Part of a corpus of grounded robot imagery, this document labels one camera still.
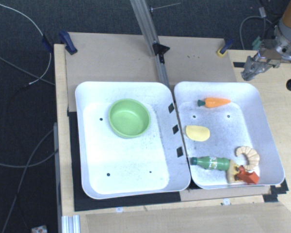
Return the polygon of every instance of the bottle label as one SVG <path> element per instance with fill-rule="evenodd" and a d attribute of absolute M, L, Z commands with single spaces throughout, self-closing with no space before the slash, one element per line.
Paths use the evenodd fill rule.
<path fill-rule="evenodd" d="M 218 166 L 217 157 L 209 157 L 209 169 L 216 169 Z"/>

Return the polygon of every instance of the black mat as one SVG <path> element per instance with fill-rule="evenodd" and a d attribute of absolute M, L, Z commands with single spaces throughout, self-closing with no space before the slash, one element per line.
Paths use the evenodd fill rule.
<path fill-rule="evenodd" d="M 137 206 L 147 204 L 173 203 L 180 202 L 179 192 L 155 193 L 137 196 L 127 196 L 121 198 L 96 200 L 88 197 L 82 188 L 81 184 L 81 164 L 79 150 L 79 134 L 78 134 L 78 119 L 76 112 L 70 112 L 70 145 L 72 158 L 72 177 L 73 177 L 73 192 L 74 192 L 74 208 L 75 211 L 86 211 L 95 209 L 104 209 L 122 206 Z"/>

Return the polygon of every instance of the black cable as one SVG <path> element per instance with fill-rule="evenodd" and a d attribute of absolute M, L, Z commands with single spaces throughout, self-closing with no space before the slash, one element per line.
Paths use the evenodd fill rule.
<path fill-rule="evenodd" d="M 28 167 L 33 167 L 33 166 L 38 166 L 46 161 L 48 161 L 50 158 L 52 158 L 56 153 L 58 153 L 58 150 L 54 151 L 52 154 L 50 154 L 48 157 L 46 157 L 45 159 L 43 159 L 42 161 L 39 161 L 37 163 L 31 164 Z M 3 167 L 10 167 L 10 168 L 25 168 L 26 166 L 17 166 L 17 165 L 10 165 L 10 164 L 5 164 L 5 163 L 1 163 L 0 162 L 0 166 Z"/>
<path fill-rule="evenodd" d="M 275 26 L 278 24 L 278 22 L 280 21 L 281 17 L 277 17 L 275 18 L 271 24 L 269 24 L 267 27 L 266 27 L 266 30 L 265 30 L 265 38 L 267 38 L 267 35 L 269 34 L 268 31 L 270 29 L 273 30 L 273 33 L 272 33 L 272 37 L 274 36 L 274 30 L 275 30 Z"/>
<path fill-rule="evenodd" d="M 12 101 L 17 97 L 17 95 L 21 92 L 21 91 L 25 91 L 27 88 L 29 88 L 28 85 L 24 85 L 22 86 L 21 88 L 17 89 L 14 94 L 10 97 L 10 99 L 8 100 L 8 103 L 6 105 L 6 111 L 5 111 L 5 114 L 7 115 L 7 123 L 8 123 L 8 127 L 7 130 L 9 130 L 12 135 L 14 136 L 14 138 L 16 139 L 17 143 L 19 144 L 20 146 L 20 149 L 23 151 L 25 148 L 23 146 L 23 144 L 21 143 L 21 140 L 20 138 L 18 137 L 17 133 L 15 132 L 15 130 L 13 130 L 13 125 L 10 121 L 10 118 L 9 118 L 9 114 L 10 114 L 10 108 L 11 108 L 11 104 L 12 104 Z"/>
<path fill-rule="evenodd" d="M 263 18 L 263 23 L 264 23 L 264 27 L 263 27 L 263 33 L 261 34 L 261 40 L 265 39 L 265 34 L 266 34 L 266 18 Z"/>
<path fill-rule="evenodd" d="M 36 25 L 36 23 L 35 23 L 31 18 L 29 18 L 27 15 L 25 15 L 24 13 L 20 12 L 19 10 L 14 9 L 14 8 L 11 8 L 11 7 L 8 7 L 8 6 L 5 6 L 5 5 L 3 5 L 3 4 L 1 4 L 1 3 L 0 3 L 0 6 L 3 7 L 3 8 L 5 8 L 5 9 L 9 9 L 9 10 L 15 11 L 15 12 L 19 13 L 20 15 L 24 16 L 26 19 L 28 19 L 28 20 L 29 20 L 29 21 L 30 21 L 30 22 L 31 22 L 31 23 L 32 23 L 32 24 L 37 28 L 37 30 L 39 31 L 39 33 L 40 33 L 41 36 L 42 36 L 42 39 L 44 40 L 44 37 L 45 37 L 45 36 L 43 35 L 43 33 L 42 33 L 42 31 L 40 30 L 40 28 Z M 33 83 L 35 83 L 35 82 L 40 81 L 40 80 L 43 79 L 44 75 L 45 75 L 45 74 L 47 73 L 47 71 L 49 70 L 49 67 L 50 67 L 51 61 L 52 61 L 52 53 L 50 52 L 50 54 L 49 54 L 49 62 L 48 62 L 48 66 L 47 66 L 46 70 L 44 71 L 44 73 L 43 73 L 40 77 L 35 76 L 35 75 L 32 75 L 31 73 L 29 73 L 29 72 L 27 72 L 27 71 L 25 71 L 25 70 L 23 70 L 23 69 L 21 69 L 21 68 L 15 66 L 15 65 L 13 65 L 12 63 L 9 63 L 9 62 L 7 62 L 7 61 L 5 61 L 5 62 L 8 63 L 8 64 L 10 64 L 10 65 L 13 66 L 13 67 L 19 69 L 19 70 L 22 70 L 22 71 L 25 72 L 25 73 L 27 73 L 27 74 L 29 74 L 29 75 L 35 77 L 36 80 L 34 80 L 33 82 L 30 82 L 30 83 L 29 83 L 29 84 L 33 84 Z"/>
<path fill-rule="evenodd" d="M 17 70 L 19 70 L 19 71 L 21 71 L 21 72 L 23 72 L 23 73 L 26 73 L 27 75 L 36 78 L 37 80 L 41 80 L 41 81 L 43 81 L 43 82 L 45 82 L 45 83 L 48 83 L 48 84 L 51 84 L 51 85 L 55 85 L 54 83 L 52 83 L 52 82 L 50 82 L 50 81 L 47 81 L 47 80 L 45 80 L 45 79 L 43 79 L 43 78 L 41 78 L 41 77 L 39 77 L 39 76 L 36 76 L 36 75 L 34 75 L 34 74 L 32 74 L 32 73 L 30 73 L 30 72 L 28 72 L 28 71 L 26 71 L 26 70 L 24 70 L 24 69 L 22 69 L 22 68 L 20 68 L 20 67 L 14 65 L 13 63 L 11 63 L 11 62 L 9 62 L 9 61 L 3 59 L 2 57 L 0 57 L 0 60 L 3 61 L 3 62 L 5 62 L 6 64 L 8 64 L 8 65 L 10 65 L 10 66 L 12 66 L 12 67 L 14 67 L 14 68 L 16 68 Z"/>
<path fill-rule="evenodd" d="M 246 50 L 245 47 L 244 47 L 244 43 L 243 43 L 243 25 L 246 21 L 248 20 L 252 20 L 252 19 L 257 19 L 257 20 L 264 20 L 265 22 L 268 22 L 269 24 L 271 24 L 272 22 L 268 19 L 265 19 L 265 18 L 262 18 L 262 17 L 259 17 L 259 16 L 251 16 L 251 17 L 247 17 L 245 18 L 241 25 L 240 25 L 240 28 L 239 28 L 239 37 L 240 37 L 240 41 L 241 41 L 241 44 L 242 44 L 242 49 L 243 50 Z"/>
<path fill-rule="evenodd" d="M 280 13 L 277 13 L 277 12 L 274 12 L 271 8 L 270 8 L 270 6 L 268 6 L 268 4 L 265 6 L 264 5 L 264 7 L 265 7 L 265 9 L 267 10 L 267 12 L 269 12 L 270 14 L 272 14 L 272 15 L 274 15 L 274 16 L 278 16 L 278 17 L 282 17 L 282 15 L 283 15 L 283 13 L 284 13 L 284 11 L 285 11 L 285 1 L 284 0 L 282 0 L 282 2 L 283 2 L 283 5 L 282 5 L 282 7 L 281 7 L 281 12 Z"/>
<path fill-rule="evenodd" d="M 45 139 L 46 139 L 46 138 L 47 138 L 47 137 L 48 137 L 52 132 L 53 132 L 53 130 L 49 131 L 49 132 L 48 132 L 48 133 L 47 133 L 47 134 L 46 134 L 46 135 L 41 139 L 41 141 L 38 143 L 38 145 L 35 147 L 35 149 L 32 151 L 32 153 L 31 153 L 31 155 L 30 155 L 30 157 L 29 157 L 29 159 L 28 159 L 28 161 L 27 161 L 26 167 L 25 167 L 25 169 L 24 169 L 24 171 L 23 171 L 23 174 L 22 174 L 22 176 L 21 176 L 21 179 L 20 179 L 20 181 L 19 181 L 19 185 L 18 185 L 18 188 L 17 188 L 17 192 L 16 192 L 16 194 L 15 194 L 15 197 L 14 197 L 14 200 L 13 200 L 13 202 L 12 202 L 12 205 L 11 205 L 11 208 L 10 208 L 10 211 L 9 211 L 9 214 L 8 214 L 8 216 L 7 216 L 7 218 L 6 218 L 6 221 L 5 221 L 5 223 L 4 223 L 4 226 L 3 226 L 3 229 L 2 229 L 2 231 L 1 231 L 1 233 L 4 233 L 4 232 L 5 232 L 6 226 L 7 226 L 8 222 L 9 222 L 9 220 L 10 220 L 10 217 L 11 217 L 12 211 L 13 211 L 14 206 L 15 206 L 15 202 L 16 202 L 16 200 L 17 200 L 17 197 L 18 197 L 18 194 L 19 194 L 19 191 L 20 191 L 20 188 L 21 188 L 21 185 L 22 185 L 22 183 L 23 183 L 23 181 L 24 181 L 24 178 L 25 178 L 26 171 L 27 171 L 27 169 L 28 169 L 28 167 L 29 167 L 29 165 L 30 165 L 30 162 L 31 162 L 33 156 L 35 155 L 36 151 L 39 149 L 40 145 L 44 142 L 44 140 L 45 140 Z"/>
<path fill-rule="evenodd" d="M 28 227 L 28 225 L 26 223 L 26 220 L 25 220 L 25 217 L 24 217 L 24 212 L 23 212 L 23 210 L 22 210 L 22 208 L 20 206 L 20 201 L 19 201 L 19 197 L 18 196 L 17 196 L 17 205 L 18 205 L 18 208 L 20 210 L 20 215 L 21 215 L 21 218 L 23 219 L 23 223 L 24 223 L 26 229 L 29 231 L 30 229 L 29 229 L 29 227 Z"/>

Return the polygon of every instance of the toy food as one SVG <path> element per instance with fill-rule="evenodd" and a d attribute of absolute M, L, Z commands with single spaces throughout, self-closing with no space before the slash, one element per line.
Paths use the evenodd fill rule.
<path fill-rule="evenodd" d="M 259 161 L 260 161 L 260 156 L 258 154 L 258 152 L 255 149 L 252 149 L 250 147 L 239 147 L 236 149 L 236 156 L 240 156 L 241 154 L 244 154 L 247 159 L 249 164 L 248 165 L 243 165 L 243 167 L 247 170 L 247 171 L 251 171 L 253 170 L 257 165 L 259 165 Z"/>
<path fill-rule="evenodd" d="M 228 104 L 230 102 L 231 102 L 231 100 L 229 100 L 229 99 L 206 98 L 204 101 L 198 100 L 197 105 L 198 106 L 205 106 L 207 108 L 214 108 L 214 107 L 219 107 L 219 106 Z"/>
<path fill-rule="evenodd" d="M 229 160 L 227 158 L 217 158 L 212 156 L 205 156 L 191 159 L 192 165 L 202 166 L 204 169 L 217 169 L 226 171 L 229 169 Z"/>
<path fill-rule="evenodd" d="M 228 183 L 240 182 L 241 180 L 237 178 L 237 174 L 240 173 L 239 165 L 233 160 L 229 160 L 229 169 L 226 171 L 226 178 Z"/>
<path fill-rule="evenodd" d="M 240 166 L 239 168 L 240 173 L 237 174 L 237 177 L 247 182 L 248 184 L 257 184 L 259 182 L 259 176 L 256 174 L 256 172 L 247 172 L 243 166 Z"/>
<path fill-rule="evenodd" d="M 188 125 L 185 127 L 185 133 L 193 141 L 203 142 L 210 137 L 210 130 L 204 126 Z"/>

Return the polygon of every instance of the blue clamp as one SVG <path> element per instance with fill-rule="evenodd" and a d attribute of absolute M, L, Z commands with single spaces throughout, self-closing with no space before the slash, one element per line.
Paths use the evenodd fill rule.
<path fill-rule="evenodd" d="M 59 32 L 60 40 L 66 44 L 65 49 L 72 55 L 75 54 L 78 50 L 74 47 L 70 35 L 65 30 L 60 30 Z"/>
<path fill-rule="evenodd" d="M 226 54 L 226 50 L 230 49 L 232 47 L 234 43 L 234 39 L 230 39 L 225 45 L 224 47 L 220 48 L 218 51 L 217 51 L 217 55 L 219 57 L 223 57 L 225 54 Z"/>

